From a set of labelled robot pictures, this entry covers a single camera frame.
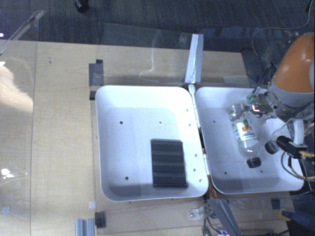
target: white tray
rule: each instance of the white tray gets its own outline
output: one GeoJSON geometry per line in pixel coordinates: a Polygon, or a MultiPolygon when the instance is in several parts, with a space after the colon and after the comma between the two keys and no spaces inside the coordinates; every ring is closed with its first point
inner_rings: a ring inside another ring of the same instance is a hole
{"type": "MultiPolygon", "coordinates": [[[[265,193],[296,191],[303,181],[289,175],[280,164],[281,153],[270,155],[264,149],[272,132],[284,123],[279,119],[269,119],[257,127],[255,117],[251,118],[260,143],[261,166],[250,169],[238,152],[227,108],[236,103],[245,103],[250,88],[200,88],[196,93],[196,103],[202,126],[209,168],[215,188],[224,194],[265,193]]],[[[297,160],[292,160],[293,168],[301,173],[297,160]]]]}
{"type": "Polygon", "coordinates": [[[112,201],[200,197],[208,189],[190,94],[176,87],[105,86],[96,93],[100,178],[112,201]],[[151,139],[183,142],[187,188],[153,188],[151,139]]]}

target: wire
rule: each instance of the wire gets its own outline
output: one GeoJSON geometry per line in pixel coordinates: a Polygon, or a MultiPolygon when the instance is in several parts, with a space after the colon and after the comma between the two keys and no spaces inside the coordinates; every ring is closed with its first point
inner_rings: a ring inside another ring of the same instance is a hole
{"type": "Polygon", "coordinates": [[[304,134],[306,134],[306,132],[309,130],[309,128],[311,128],[312,126],[314,126],[314,122],[311,122],[305,129],[304,129],[304,134]]]}
{"type": "Polygon", "coordinates": [[[206,218],[203,220],[203,230],[206,230],[206,218]]]}
{"type": "Polygon", "coordinates": [[[284,154],[285,154],[286,152],[284,151],[283,153],[282,153],[282,156],[281,156],[281,166],[282,166],[282,168],[287,172],[287,173],[289,173],[291,176],[293,176],[293,177],[295,177],[295,178],[298,178],[298,179],[300,179],[300,180],[305,180],[305,181],[311,181],[311,182],[313,182],[314,180],[312,180],[312,179],[305,179],[304,177],[298,177],[298,176],[296,176],[295,174],[293,174],[292,172],[290,172],[285,166],[284,166],[284,154]]]}
{"type": "MultiPolygon", "coordinates": [[[[292,167],[290,167],[290,169],[292,170],[292,172],[297,176],[297,177],[304,177],[304,176],[301,176],[299,175],[292,167]]],[[[311,179],[315,179],[315,176],[312,176],[312,177],[304,177],[305,180],[311,180],[311,179]]]]}
{"type": "Polygon", "coordinates": [[[304,151],[304,150],[300,151],[299,153],[300,153],[300,155],[302,157],[305,157],[305,158],[313,158],[313,157],[315,157],[314,153],[310,153],[310,152],[307,152],[307,151],[304,151]]]}
{"type": "Polygon", "coordinates": [[[220,232],[219,230],[215,229],[215,228],[211,225],[209,217],[207,217],[206,219],[207,219],[207,221],[208,221],[208,223],[209,223],[209,226],[210,226],[213,230],[215,230],[218,234],[221,234],[221,232],[220,232]]]}
{"type": "Polygon", "coordinates": [[[303,196],[303,195],[307,195],[307,194],[310,194],[310,193],[315,194],[315,190],[311,190],[311,191],[303,192],[303,193],[299,194],[298,196],[303,196]]]}
{"type": "Polygon", "coordinates": [[[246,99],[247,99],[247,104],[252,104],[252,102],[255,100],[256,95],[259,93],[259,90],[261,88],[261,85],[263,84],[265,78],[267,77],[267,75],[269,74],[271,68],[275,66],[272,62],[268,63],[267,65],[267,69],[265,70],[265,72],[263,73],[263,75],[261,76],[257,86],[254,88],[254,90],[247,95],[246,99]]]}
{"type": "Polygon", "coordinates": [[[296,29],[299,29],[299,28],[302,28],[302,27],[308,25],[308,23],[310,22],[311,8],[312,8],[313,1],[314,1],[314,0],[311,0],[309,12],[308,12],[308,19],[307,19],[307,22],[306,22],[304,25],[298,26],[298,27],[293,27],[293,28],[267,27],[267,28],[262,28],[262,29],[259,29],[258,31],[256,31],[256,32],[254,33],[254,35],[252,36],[252,50],[254,51],[254,53],[255,53],[258,57],[260,57],[261,59],[263,59],[264,61],[270,62],[269,60],[264,59],[263,57],[261,57],[261,56],[257,53],[257,51],[255,50],[255,47],[254,47],[254,39],[255,39],[256,34],[257,34],[258,32],[260,32],[260,31],[262,31],[262,30],[271,30],[271,29],[275,29],[275,30],[296,30],[296,29]]]}
{"type": "Polygon", "coordinates": [[[285,231],[283,231],[283,232],[277,234],[277,236],[282,236],[282,235],[284,235],[284,234],[286,234],[286,233],[288,233],[288,232],[289,232],[289,230],[285,230],[285,231]]]}
{"type": "Polygon", "coordinates": [[[297,177],[299,177],[300,179],[303,179],[303,180],[314,180],[314,179],[315,179],[315,176],[312,176],[312,177],[304,177],[304,176],[301,176],[300,174],[298,174],[298,173],[292,168],[291,159],[292,159],[292,157],[289,156],[289,158],[287,159],[287,165],[289,166],[290,170],[291,170],[297,177]]]}

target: table surface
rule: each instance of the table surface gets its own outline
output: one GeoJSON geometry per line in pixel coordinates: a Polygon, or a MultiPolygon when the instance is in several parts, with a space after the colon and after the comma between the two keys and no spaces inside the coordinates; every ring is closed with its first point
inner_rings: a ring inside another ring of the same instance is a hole
{"type": "MultiPolygon", "coordinates": [[[[155,52],[158,53],[155,63],[160,67],[171,57],[188,57],[187,50],[156,49],[155,52]]],[[[104,66],[114,71],[115,76],[123,78],[133,72],[138,76],[139,72],[150,70],[152,49],[38,43],[31,151],[32,236],[71,236],[75,234],[75,219],[94,217],[97,191],[88,64],[95,63],[96,59],[103,59],[104,66]]],[[[183,59],[173,59],[173,62],[177,64],[179,60],[183,59]]],[[[204,52],[203,70],[204,78],[211,82],[224,82],[229,76],[246,76],[239,53],[204,52]]],[[[287,228],[283,220],[240,226],[247,234],[259,234],[258,228],[276,233],[287,228]]],[[[14,235],[13,226],[6,225],[6,228],[8,235],[14,235]]],[[[115,235],[200,236],[202,228],[115,235]]]]}

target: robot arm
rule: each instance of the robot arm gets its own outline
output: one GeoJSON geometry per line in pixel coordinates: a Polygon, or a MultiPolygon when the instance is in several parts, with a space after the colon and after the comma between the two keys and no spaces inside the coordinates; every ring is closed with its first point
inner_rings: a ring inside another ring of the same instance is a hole
{"type": "Polygon", "coordinates": [[[275,115],[284,121],[314,102],[314,33],[300,36],[288,49],[266,97],[275,115]]]}

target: bottle cap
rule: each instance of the bottle cap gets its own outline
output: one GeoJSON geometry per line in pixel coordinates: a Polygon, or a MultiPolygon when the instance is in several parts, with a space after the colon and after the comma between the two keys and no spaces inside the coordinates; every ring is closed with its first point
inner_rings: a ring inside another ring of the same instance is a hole
{"type": "Polygon", "coordinates": [[[250,168],[257,168],[261,165],[259,157],[253,157],[247,160],[247,165],[250,168]]]}
{"type": "Polygon", "coordinates": [[[278,152],[278,149],[275,145],[274,142],[272,141],[268,141],[266,144],[265,144],[265,149],[266,151],[269,153],[269,154],[274,154],[274,153],[277,153],[278,152]]]}

